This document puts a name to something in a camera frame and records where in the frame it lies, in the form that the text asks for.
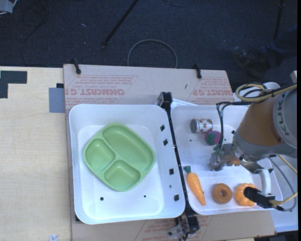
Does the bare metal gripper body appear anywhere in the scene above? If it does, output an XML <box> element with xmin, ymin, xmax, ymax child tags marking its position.
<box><xmin>220</xmin><ymin>143</ymin><xmax>243</xmax><ymax>167</ymax></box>

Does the white plastic tray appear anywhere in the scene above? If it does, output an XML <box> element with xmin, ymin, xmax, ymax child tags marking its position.
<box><xmin>171</xmin><ymin>105</ymin><xmax>283</xmax><ymax>215</ymax></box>
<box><xmin>69</xmin><ymin>103</ymin><xmax>186</xmax><ymax>225</ymax></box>

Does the pink and green ball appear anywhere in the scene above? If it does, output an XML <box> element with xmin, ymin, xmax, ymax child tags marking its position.
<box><xmin>205</xmin><ymin>131</ymin><xmax>222</xmax><ymax>146</ymax></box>

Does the orange carrot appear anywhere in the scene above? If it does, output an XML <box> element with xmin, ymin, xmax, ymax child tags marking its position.
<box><xmin>183</xmin><ymin>165</ymin><xmax>207</xmax><ymax>206</ymax></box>

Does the brown doughnut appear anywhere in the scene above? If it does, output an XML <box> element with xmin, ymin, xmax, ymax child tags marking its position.
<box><xmin>211</xmin><ymin>183</ymin><xmax>233</xmax><ymax>205</ymax></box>

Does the orange pumpkin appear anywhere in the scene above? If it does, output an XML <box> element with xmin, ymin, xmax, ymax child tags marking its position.
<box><xmin>234</xmin><ymin>183</ymin><xmax>256</xmax><ymax>207</ymax></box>

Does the small white can, orange print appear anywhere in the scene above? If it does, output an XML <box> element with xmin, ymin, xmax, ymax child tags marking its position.
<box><xmin>190</xmin><ymin>118</ymin><xmax>213</xmax><ymax>134</ymax></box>

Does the thin black rod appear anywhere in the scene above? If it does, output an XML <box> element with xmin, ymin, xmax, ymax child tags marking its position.
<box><xmin>163</xmin><ymin>101</ymin><xmax>195</xmax><ymax>218</ymax></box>

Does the green divided plate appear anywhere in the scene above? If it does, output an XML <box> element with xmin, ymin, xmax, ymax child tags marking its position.
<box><xmin>83</xmin><ymin>123</ymin><xmax>157</xmax><ymax>192</ymax></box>

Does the brown cardboard board, red print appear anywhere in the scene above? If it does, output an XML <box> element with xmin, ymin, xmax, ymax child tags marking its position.
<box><xmin>63</xmin><ymin>63</ymin><xmax>276</xmax><ymax>241</ymax></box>

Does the black cylinder on white bracket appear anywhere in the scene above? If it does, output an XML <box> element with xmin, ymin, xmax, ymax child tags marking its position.
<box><xmin>243</xmin><ymin>168</ymin><xmax>276</xmax><ymax>209</ymax></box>

